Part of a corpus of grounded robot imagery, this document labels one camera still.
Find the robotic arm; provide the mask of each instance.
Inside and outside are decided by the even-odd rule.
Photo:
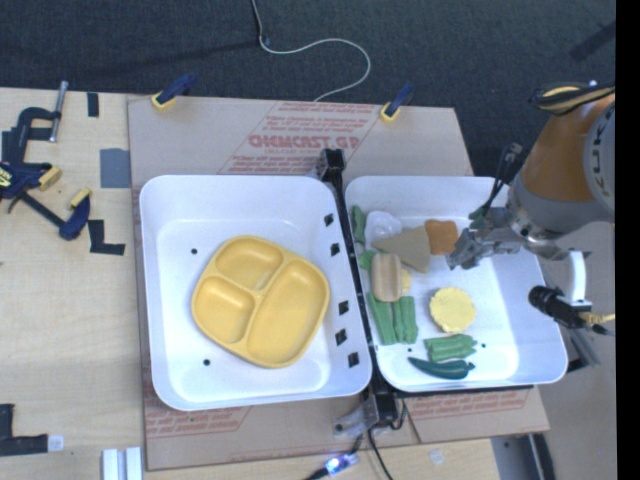
[[[615,87],[556,85],[537,91],[532,103],[553,115],[524,163],[517,144],[503,153],[489,199],[469,216],[471,224],[447,257],[451,269],[470,269],[521,247],[546,260],[575,261],[572,251],[557,245],[559,238],[590,222],[615,222]],[[506,205],[492,207],[505,184]],[[536,287],[529,300],[567,327],[606,334],[603,318],[587,317],[590,307],[581,298]]]

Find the toy cheese slice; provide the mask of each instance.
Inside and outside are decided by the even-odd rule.
[[[376,240],[372,244],[390,254],[397,254],[405,265],[415,268],[419,272],[426,272],[431,259],[429,236],[424,226],[408,229],[394,236]]]

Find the yellow round toy food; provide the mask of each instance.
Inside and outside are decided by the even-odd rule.
[[[461,332],[476,317],[476,308],[467,292],[448,286],[438,290],[429,302],[433,320],[444,332]]]

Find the cardboard sheet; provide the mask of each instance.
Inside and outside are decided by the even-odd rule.
[[[348,450],[332,421],[357,396],[180,412],[156,396],[150,378],[138,196],[163,174],[308,174],[323,148],[345,152],[345,185],[367,175],[472,175],[453,109],[403,108],[392,123],[380,106],[178,98],[165,111],[148,97],[128,102],[136,264],[149,470]],[[380,446],[543,431],[536,388],[408,399],[410,423]]]

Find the wooden table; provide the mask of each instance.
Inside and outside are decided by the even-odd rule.
[[[53,109],[56,91],[0,89],[0,129],[26,107]],[[34,122],[34,126],[50,126]],[[85,230],[65,241],[24,203],[0,204],[0,403],[15,404],[13,434],[60,435],[64,449],[0,458],[2,478],[95,479],[104,449],[144,448],[140,341],[129,188],[101,188],[99,151],[127,150],[126,96],[100,94],[99,117],[87,95],[68,92],[58,143],[29,141],[28,161],[47,161],[63,176],[33,196],[63,218],[83,187],[92,190],[91,219],[105,223],[105,241],[126,244],[122,256],[89,252]],[[433,460],[431,452],[444,457]],[[393,477],[499,478],[490,440],[386,448]],[[341,478],[379,479],[370,450]],[[299,479],[327,456],[145,472],[145,478]]]

